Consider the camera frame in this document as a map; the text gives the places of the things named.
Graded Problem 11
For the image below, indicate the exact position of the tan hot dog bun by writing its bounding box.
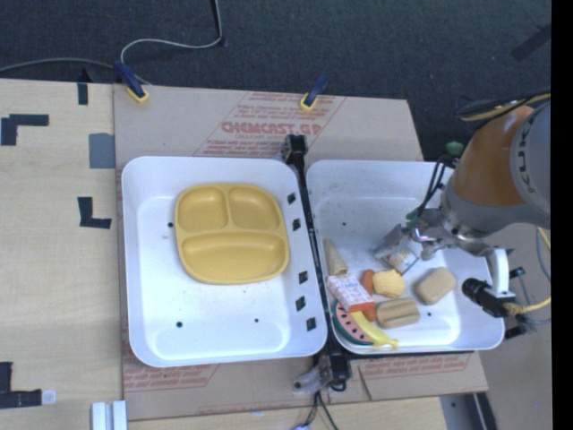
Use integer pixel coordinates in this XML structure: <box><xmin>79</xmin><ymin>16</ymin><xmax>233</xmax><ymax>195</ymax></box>
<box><xmin>375</xmin><ymin>297</ymin><xmax>422</xmax><ymax>330</ymax></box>

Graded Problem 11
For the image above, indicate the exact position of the black cylinder on white bracket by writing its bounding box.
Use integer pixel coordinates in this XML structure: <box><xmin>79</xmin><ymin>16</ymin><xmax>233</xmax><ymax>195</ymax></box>
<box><xmin>461</xmin><ymin>246</ymin><xmax>520</xmax><ymax>319</ymax></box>

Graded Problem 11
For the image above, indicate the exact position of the yellow banana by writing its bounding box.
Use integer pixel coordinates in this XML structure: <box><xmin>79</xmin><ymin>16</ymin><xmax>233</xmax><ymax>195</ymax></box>
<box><xmin>349</xmin><ymin>310</ymin><xmax>400</xmax><ymax>350</ymax></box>

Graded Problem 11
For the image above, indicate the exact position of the yellow toy food chunk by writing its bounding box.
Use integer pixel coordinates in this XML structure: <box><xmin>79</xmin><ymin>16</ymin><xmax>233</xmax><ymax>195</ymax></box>
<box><xmin>372</xmin><ymin>268</ymin><xmax>406</xmax><ymax>300</ymax></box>

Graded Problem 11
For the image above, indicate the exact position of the yellow divided plate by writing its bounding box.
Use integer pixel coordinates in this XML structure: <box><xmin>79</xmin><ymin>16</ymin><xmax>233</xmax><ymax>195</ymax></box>
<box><xmin>173</xmin><ymin>183</ymin><xmax>291</xmax><ymax>286</ymax></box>

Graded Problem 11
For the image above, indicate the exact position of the thin black rod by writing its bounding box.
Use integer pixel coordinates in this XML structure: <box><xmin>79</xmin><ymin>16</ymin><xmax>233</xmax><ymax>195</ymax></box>
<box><xmin>291</xmin><ymin>152</ymin><xmax>341</xmax><ymax>358</ymax></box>

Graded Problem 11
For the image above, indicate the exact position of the black block with thin wires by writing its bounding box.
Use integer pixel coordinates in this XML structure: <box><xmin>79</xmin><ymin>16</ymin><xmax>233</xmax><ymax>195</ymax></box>
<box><xmin>280</xmin><ymin>133</ymin><xmax>310</xmax><ymax>166</ymax></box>
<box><xmin>292</xmin><ymin>353</ymin><xmax>353</xmax><ymax>397</ymax></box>

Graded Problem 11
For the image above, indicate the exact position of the tan bread loaf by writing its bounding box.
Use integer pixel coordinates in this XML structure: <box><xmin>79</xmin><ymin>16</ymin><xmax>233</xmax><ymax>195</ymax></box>
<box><xmin>415</xmin><ymin>266</ymin><xmax>458</xmax><ymax>306</ymax></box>

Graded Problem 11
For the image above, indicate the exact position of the red watermelon slice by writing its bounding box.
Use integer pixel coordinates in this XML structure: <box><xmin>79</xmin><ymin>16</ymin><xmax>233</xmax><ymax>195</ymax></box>
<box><xmin>331</xmin><ymin>299</ymin><xmax>375</xmax><ymax>347</ymax></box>

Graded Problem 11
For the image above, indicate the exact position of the tan ice cream cone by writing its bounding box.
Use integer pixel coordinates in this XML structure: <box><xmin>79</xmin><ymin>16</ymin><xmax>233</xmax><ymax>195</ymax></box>
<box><xmin>322</xmin><ymin>238</ymin><xmax>349</xmax><ymax>276</ymax></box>

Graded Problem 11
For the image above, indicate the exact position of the pink and white carton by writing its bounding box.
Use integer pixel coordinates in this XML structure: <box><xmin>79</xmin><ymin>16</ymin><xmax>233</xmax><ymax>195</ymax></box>
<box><xmin>326</xmin><ymin>271</ymin><xmax>375</xmax><ymax>314</ymax></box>

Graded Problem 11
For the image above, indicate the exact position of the small white and yellow can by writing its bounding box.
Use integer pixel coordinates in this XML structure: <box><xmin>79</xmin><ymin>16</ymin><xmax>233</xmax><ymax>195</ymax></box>
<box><xmin>383</xmin><ymin>244</ymin><xmax>423</xmax><ymax>275</ymax></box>

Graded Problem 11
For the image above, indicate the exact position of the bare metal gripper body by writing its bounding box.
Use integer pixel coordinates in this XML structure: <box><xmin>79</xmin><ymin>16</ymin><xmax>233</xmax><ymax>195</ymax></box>
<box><xmin>406</xmin><ymin>207</ymin><xmax>495</xmax><ymax>257</ymax></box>

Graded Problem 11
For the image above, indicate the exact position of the brown cardboard board red print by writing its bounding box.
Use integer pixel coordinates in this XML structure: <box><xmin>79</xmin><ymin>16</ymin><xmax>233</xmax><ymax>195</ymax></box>
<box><xmin>112</xmin><ymin>82</ymin><xmax>490</xmax><ymax>421</ymax></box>

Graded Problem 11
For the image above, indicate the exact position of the white plastic tray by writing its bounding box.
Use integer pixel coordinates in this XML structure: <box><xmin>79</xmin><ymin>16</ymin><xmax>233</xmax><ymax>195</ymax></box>
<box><xmin>305</xmin><ymin>159</ymin><xmax>507</xmax><ymax>357</ymax></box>
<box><xmin>120</xmin><ymin>155</ymin><xmax>329</xmax><ymax>369</ymax></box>

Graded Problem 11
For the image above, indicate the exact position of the orange carrot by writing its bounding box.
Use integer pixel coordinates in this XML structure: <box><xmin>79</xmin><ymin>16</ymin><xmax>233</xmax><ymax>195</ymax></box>
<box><xmin>360</xmin><ymin>269</ymin><xmax>379</xmax><ymax>323</ymax></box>

